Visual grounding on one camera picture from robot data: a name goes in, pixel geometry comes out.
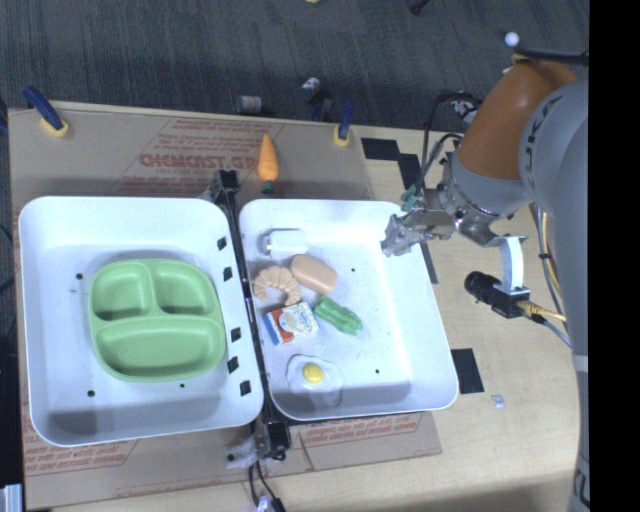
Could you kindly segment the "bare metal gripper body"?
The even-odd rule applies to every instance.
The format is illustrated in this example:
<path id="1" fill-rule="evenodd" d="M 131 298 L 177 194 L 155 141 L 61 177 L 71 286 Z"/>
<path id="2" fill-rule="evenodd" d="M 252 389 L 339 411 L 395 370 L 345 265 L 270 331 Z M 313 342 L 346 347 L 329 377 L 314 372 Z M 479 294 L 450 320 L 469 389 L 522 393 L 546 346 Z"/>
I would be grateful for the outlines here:
<path id="1" fill-rule="evenodd" d="M 473 203 L 450 203 L 445 206 L 417 203 L 411 209 L 411 218 L 414 228 L 427 238 L 445 240 L 458 233 L 479 246 L 490 246 L 497 237 L 491 225 L 501 215 L 478 208 Z"/>

